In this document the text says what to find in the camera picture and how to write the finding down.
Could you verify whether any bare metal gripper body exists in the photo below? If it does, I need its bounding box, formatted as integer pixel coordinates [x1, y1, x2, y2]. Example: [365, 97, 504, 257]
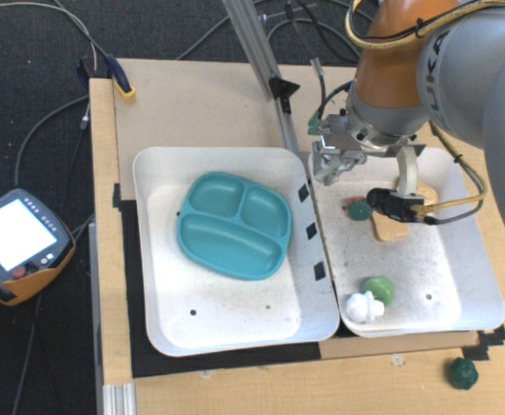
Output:
[319, 112, 419, 163]

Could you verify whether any dark green round toy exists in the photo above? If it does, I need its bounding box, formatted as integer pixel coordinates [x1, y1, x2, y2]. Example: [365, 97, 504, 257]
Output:
[342, 195, 373, 222]

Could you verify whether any tan bread slice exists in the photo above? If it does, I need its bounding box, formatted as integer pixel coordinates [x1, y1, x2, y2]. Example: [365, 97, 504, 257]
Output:
[370, 212, 411, 243]

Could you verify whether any tan round biscuit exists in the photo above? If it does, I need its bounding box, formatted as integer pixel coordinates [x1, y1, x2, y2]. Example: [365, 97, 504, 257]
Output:
[393, 181, 440, 208]

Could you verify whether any teal divided plate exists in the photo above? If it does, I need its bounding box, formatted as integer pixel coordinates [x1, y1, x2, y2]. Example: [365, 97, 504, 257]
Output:
[176, 170, 293, 282]

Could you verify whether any white plastic tray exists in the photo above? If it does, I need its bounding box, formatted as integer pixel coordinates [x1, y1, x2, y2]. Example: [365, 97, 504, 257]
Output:
[307, 146, 505, 339]
[131, 146, 341, 358]

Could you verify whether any light green round toy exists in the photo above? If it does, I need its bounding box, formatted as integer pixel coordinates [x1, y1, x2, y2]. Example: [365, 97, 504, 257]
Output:
[361, 275, 396, 308]

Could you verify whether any brown cardboard board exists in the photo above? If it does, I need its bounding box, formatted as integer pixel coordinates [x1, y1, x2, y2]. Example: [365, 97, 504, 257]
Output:
[112, 57, 495, 361]

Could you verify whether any white toy garlic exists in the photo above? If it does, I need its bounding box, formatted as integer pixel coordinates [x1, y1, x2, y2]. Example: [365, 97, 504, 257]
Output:
[345, 290, 386, 325]

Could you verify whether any dark green broccoli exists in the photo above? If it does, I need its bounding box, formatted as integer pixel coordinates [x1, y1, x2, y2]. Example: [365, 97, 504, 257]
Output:
[447, 357, 480, 391]

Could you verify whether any black cylinder on white bracket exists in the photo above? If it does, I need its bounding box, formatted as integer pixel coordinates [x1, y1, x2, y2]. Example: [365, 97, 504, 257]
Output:
[366, 145, 427, 225]

